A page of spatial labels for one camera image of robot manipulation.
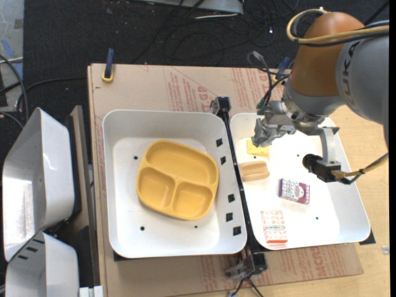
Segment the white plastic container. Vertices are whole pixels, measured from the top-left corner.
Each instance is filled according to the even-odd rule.
[[[7,266],[7,297],[77,297],[78,292],[75,250],[43,232],[26,243]]]
[[[267,249],[292,249],[327,244],[364,241],[371,228],[355,183],[325,183],[303,166],[303,157],[309,153],[322,155],[319,136],[306,136],[297,132],[275,139],[269,147],[269,157],[247,153],[247,140],[254,135],[257,115],[241,113],[230,122],[238,164],[265,161],[269,177],[244,182],[247,207],[257,241]],[[334,126],[326,119],[323,126]],[[349,165],[341,141],[336,135],[337,160],[343,171]],[[309,203],[299,204],[279,198],[280,181],[292,179],[311,187]],[[261,211],[282,210],[288,241],[284,244],[268,244],[264,236]]]
[[[219,185],[209,213],[180,220],[149,209],[136,193],[146,149],[166,139],[209,154]],[[125,258],[233,254],[246,244],[238,183],[223,121],[210,113],[115,110],[103,120],[110,243]]]
[[[69,131],[37,108],[2,171],[6,260],[37,232],[69,218],[74,198]]]

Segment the yellow sticky note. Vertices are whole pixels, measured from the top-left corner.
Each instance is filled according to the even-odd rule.
[[[252,140],[247,140],[247,146],[248,146],[248,153],[251,155],[256,155],[256,156],[262,156],[262,157],[268,157],[270,155],[270,150],[269,147],[256,147],[254,146]]]

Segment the yellow divided plate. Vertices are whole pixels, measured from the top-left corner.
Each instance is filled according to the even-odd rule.
[[[137,172],[136,190],[147,207],[171,217],[197,220],[215,200],[218,167],[200,150],[170,140],[148,147]]]

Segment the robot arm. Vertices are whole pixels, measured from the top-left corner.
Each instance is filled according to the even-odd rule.
[[[322,15],[299,39],[290,32],[293,22],[299,22],[306,12],[288,25],[289,37],[300,47],[282,100],[270,101],[265,107],[252,141],[265,147],[296,131],[318,135],[322,157],[306,155],[303,165],[323,181],[348,183],[334,175],[341,167],[332,148],[338,128],[320,124],[339,106],[348,105],[363,118],[384,125],[389,148],[389,23],[367,28],[348,14],[318,9],[314,12]]]

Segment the cardboard sheet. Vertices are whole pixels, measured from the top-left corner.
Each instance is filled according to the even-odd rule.
[[[257,69],[116,65],[114,81],[101,80],[104,64],[88,68],[93,133],[95,200],[101,284],[107,297],[180,296],[233,290],[239,280],[225,277],[236,256],[167,257],[114,260],[108,236],[102,120],[118,110],[207,111],[217,96],[231,100],[231,114],[255,111],[268,89],[267,74]],[[272,93],[279,99],[282,87]],[[258,285],[344,277],[363,273],[354,244],[266,253],[269,269]]]

